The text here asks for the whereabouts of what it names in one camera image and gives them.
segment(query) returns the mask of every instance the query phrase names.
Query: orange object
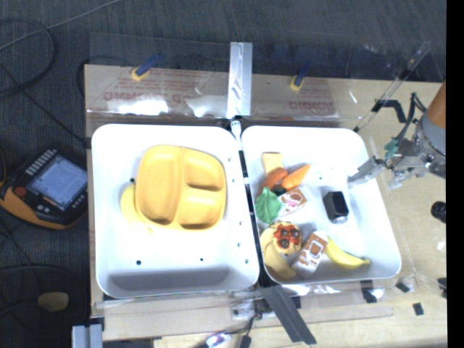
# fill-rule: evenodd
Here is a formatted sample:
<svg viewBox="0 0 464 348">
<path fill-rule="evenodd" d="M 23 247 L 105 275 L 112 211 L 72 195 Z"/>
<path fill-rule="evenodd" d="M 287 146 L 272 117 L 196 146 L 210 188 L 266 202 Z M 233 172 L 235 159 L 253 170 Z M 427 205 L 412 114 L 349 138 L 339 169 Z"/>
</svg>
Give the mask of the orange object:
<svg viewBox="0 0 464 348">
<path fill-rule="evenodd" d="M 282 187 L 284 187 L 287 191 L 290 191 L 298 187 L 302 183 L 303 179 L 305 179 L 305 176 L 310 167 L 310 164 L 306 164 L 302 166 L 300 169 L 288 174 L 282 180 Z"/>
<path fill-rule="evenodd" d="M 271 190 L 279 181 L 284 179 L 288 174 L 289 172 L 283 167 L 278 167 L 277 169 L 270 172 L 269 175 L 266 177 L 265 181 L 262 183 L 258 196 L 261 194 L 262 190 L 265 187 L 268 187 L 269 190 Z"/>
</svg>

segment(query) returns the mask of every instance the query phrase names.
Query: yellow plate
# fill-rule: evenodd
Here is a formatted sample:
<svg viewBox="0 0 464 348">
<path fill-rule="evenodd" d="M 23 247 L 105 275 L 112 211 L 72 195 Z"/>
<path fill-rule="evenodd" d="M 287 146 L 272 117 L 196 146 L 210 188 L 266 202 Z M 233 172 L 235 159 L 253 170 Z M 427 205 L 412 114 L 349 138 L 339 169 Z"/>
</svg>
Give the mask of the yellow plate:
<svg viewBox="0 0 464 348">
<path fill-rule="evenodd" d="M 123 194 L 121 209 L 129 222 L 134 221 L 131 205 L 147 225 L 165 228 L 211 228 L 224 214 L 224 168 L 195 149 L 153 146 L 142 157 L 135 189 L 127 190 L 132 191 Z"/>
</svg>

